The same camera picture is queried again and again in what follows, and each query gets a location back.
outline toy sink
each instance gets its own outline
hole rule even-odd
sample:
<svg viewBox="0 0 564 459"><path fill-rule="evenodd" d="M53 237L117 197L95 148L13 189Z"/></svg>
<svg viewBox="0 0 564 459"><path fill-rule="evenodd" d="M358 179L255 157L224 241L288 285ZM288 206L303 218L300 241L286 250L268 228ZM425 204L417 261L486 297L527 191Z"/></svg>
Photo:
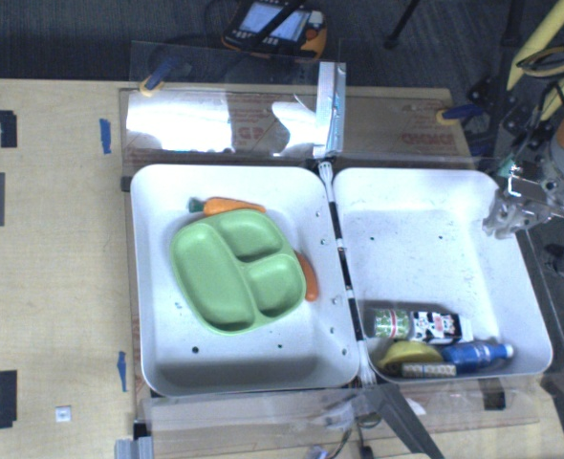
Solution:
<svg viewBox="0 0 564 459"><path fill-rule="evenodd" d="M325 186L307 169L144 167L131 184L144 378L164 396L343 386L358 375L355 326L371 306L461 314L471 320L476 339L514 347L513 359L454 379L543 372L552 346L517 241L482 231L495 189L490 177L472 170L344 169L333 181L337 240ZM267 226L274 227L263 228L269 241L233 246L218 221L188 211L191 197L264 206ZM287 248L275 241L278 230ZM345 277L338 246L345 252ZM246 287L253 287L251 277L269 273L259 273L259 264L276 257L271 270L288 280L288 294L305 291L293 286L293 264L282 261L290 250L311 262L318 299L294 300L276 283L281 292L274 302L259 306L256 294L263 290ZM190 258L192 251L225 254L234 275L218 283L231 280L229 291L204 289L207 277L191 268L181 273L190 282L179 283L174 256ZM219 311L220 303L206 304L227 296L235 301L231 317ZM385 350L382 341L368 339L367 347L378 373L373 362Z"/></svg>

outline black corner marker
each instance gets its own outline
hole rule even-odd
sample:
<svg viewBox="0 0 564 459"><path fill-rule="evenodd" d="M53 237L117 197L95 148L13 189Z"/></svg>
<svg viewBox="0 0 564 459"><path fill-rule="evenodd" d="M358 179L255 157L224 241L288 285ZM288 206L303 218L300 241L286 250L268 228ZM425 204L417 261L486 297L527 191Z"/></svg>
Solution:
<svg viewBox="0 0 564 459"><path fill-rule="evenodd" d="M0 371L0 428L11 428L16 421L16 371Z"/></svg>
<svg viewBox="0 0 564 459"><path fill-rule="evenodd" d="M15 148L17 145L16 115L12 111L0 111L0 146Z"/></svg>

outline black pole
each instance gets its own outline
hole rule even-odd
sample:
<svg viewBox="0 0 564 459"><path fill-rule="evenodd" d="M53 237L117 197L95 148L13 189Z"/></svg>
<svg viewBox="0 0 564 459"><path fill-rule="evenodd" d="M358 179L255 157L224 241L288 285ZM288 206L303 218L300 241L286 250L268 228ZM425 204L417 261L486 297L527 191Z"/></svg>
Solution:
<svg viewBox="0 0 564 459"><path fill-rule="evenodd" d="M242 51L254 51L256 47L263 42L280 24L282 24L294 11L301 7L307 0L291 0L284 8L267 24L259 33L257 33L246 45Z"/></svg>
<svg viewBox="0 0 564 459"><path fill-rule="evenodd" d="M399 35L401 34L403 29L405 28L405 25L407 24L410 17L414 13L414 10L416 9L416 7L418 7L418 4L420 3L420 1L421 0L411 0L411 2L409 2L409 5L407 6L407 8L405 9L405 12L401 16L401 19L399 20L397 27L395 27L395 30L392 31L391 34L386 36L386 39L384 40L384 48L386 48L387 50L391 50L395 46L397 46L397 44L399 42Z"/></svg>
<svg viewBox="0 0 564 459"><path fill-rule="evenodd" d="M510 93L508 92L508 81L510 79L511 65L518 48L522 44L522 34L520 26L522 24L522 15L526 0L511 0L510 10L508 13L508 23L501 38L501 61L499 70L494 80L492 97L494 104L490 112L488 121L487 139L491 143L491 147L487 155L493 155L496 150L496 143L499 136L499 125L506 115L508 109L508 100Z"/></svg>

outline wooden table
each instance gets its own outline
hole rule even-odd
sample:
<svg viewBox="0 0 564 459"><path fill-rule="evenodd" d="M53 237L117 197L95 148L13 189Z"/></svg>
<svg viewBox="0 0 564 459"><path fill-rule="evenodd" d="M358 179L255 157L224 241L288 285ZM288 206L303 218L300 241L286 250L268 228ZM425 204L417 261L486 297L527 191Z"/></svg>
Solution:
<svg viewBox="0 0 564 459"><path fill-rule="evenodd" d="M0 110L12 110L18 119L18 147L0 147L6 184L0 371L18 375L17 420L0 429L0 458L109 458L115 441L132 435L136 388L127 194L119 187L119 90L127 86L0 80ZM431 97L429 91L421 94ZM111 126L109 154L102 148L100 120ZM117 369L119 352L126 355L126 391ZM71 407L71 421L55 419L59 406ZM538 386L535 409L537 423L433 438L448 457L564 457L552 400ZM406 453L395 437L372 446L380 456ZM229 457L301 458L305 450ZM338 457L358 454L350 445Z"/></svg>

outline orange toy carrot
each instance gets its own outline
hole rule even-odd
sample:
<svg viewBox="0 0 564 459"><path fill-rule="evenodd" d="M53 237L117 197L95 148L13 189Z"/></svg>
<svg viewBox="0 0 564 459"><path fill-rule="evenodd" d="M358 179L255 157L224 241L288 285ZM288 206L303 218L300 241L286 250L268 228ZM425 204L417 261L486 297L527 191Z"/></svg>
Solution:
<svg viewBox="0 0 564 459"><path fill-rule="evenodd" d="M255 209L265 212L263 206L258 204L238 201L236 199L227 199L225 197L210 197L206 201L200 201L191 197L188 201L188 212L202 212L205 216L213 216L221 212L228 212L237 209Z"/></svg>
<svg viewBox="0 0 564 459"><path fill-rule="evenodd" d="M318 282L316 281L316 274L314 273L314 269L308 262L308 259L304 257L301 253L297 251L294 253L297 255L297 260L299 260L299 264L301 265L301 269L303 270L303 275L305 276L306 282L306 290L305 290L305 299L306 301L316 301L318 299Z"/></svg>

